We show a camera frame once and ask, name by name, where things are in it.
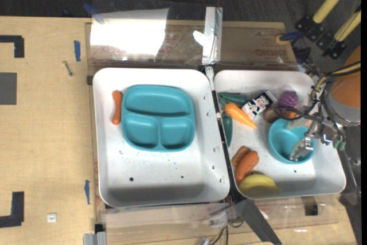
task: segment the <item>sink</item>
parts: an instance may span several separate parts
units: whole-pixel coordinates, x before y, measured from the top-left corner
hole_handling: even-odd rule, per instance
[[[112,92],[119,90],[124,95],[136,85],[162,85],[180,89],[192,101],[194,123],[189,120],[189,115],[185,120],[176,120],[177,117],[174,117],[174,121],[157,114],[141,119],[137,116],[151,111],[142,111],[140,103],[136,110],[132,102],[128,103],[126,106],[130,113],[126,117],[122,116],[122,122],[126,119],[127,125],[134,128],[132,131],[126,130],[127,136],[138,143],[148,142],[146,145],[141,143],[142,148],[131,146],[128,138],[124,137],[122,125],[111,123],[115,109]],[[204,74],[192,69],[104,68],[93,78],[93,96],[99,191],[106,204],[120,208],[207,203],[220,201],[227,196],[230,188],[227,166],[212,92]],[[186,115],[186,112],[180,111],[179,115],[182,114]],[[142,129],[145,128],[142,137],[137,132],[139,128],[135,128],[137,122]],[[194,128],[193,139],[191,136],[187,139],[184,137],[182,142],[170,139],[177,137],[172,131],[191,133],[191,127]],[[167,149],[177,150],[150,150],[155,149],[159,142]]]
[[[220,71],[214,77],[214,86],[219,92],[243,92],[251,99],[265,90],[279,97],[283,91],[291,90],[298,94],[299,105],[307,105],[313,80],[305,73],[294,71]],[[337,194],[344,190],[346,178],[337,150],[332,145],[323,145],[315,140],[313,157],[302,164],[285,164],[268,151],[268,131],[270,123],[256,116],[254,130],[233,121],[233,135],[229,156],[232,158],[238,149],[246,145],[259,154],[259,163],[254,172],[270,176],[282,191],[275,195],[243,195],[247,198],[266,199],[296,196]]]

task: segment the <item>purple toy grape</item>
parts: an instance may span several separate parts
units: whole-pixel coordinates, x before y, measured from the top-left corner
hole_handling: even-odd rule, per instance
[[[285,91],[282,93],[279,101],[278,106],[290,106],[295,107],[298,102],[298,96],[297,93],[294,91]],[[285,108],[279,109],[281,114],[285,114],[287,110]]]

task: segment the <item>gray square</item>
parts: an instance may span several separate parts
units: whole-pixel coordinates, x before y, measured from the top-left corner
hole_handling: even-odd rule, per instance
[[[17,104],[17,73],[0,73],[0,104]]]

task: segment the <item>teal bowl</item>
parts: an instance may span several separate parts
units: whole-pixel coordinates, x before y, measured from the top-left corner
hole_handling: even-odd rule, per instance
[[[290,160],[288,157],[292,152],[294,145],[304,138],[307,131],[306,126],[300,128],[287,129],[288,121],[285,119],[277,119],[269,129],[268,149],[270,154],[284,164],[302,164],[311,159],[315,153],[315,148],[305,157],[300,157],[298,161]]]

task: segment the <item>wooden table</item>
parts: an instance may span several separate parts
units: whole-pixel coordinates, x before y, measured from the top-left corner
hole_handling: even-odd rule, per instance
[[[0,35],[21,35],[25,57],[0,43],[0,72],[17,73],[17,104],[0,105],[0,216],[10,215],[12,192],[24,192],[24,222],[0,228],[0,244],[82,244],[96,219],[85,27],[89,18],[0,17]],[[81,45],[81,61],[74,53]],[[67,61],[73,76],[62,63]],[[84,190],[89,181],[90,204]],[[57,221],[48,223],[48,213]],[[283,244],[356,244],[344,207],[337,223],[276,230]],[[195,244],[196,239],[159,242]],[[230,244],[254,243],[253,233]]]

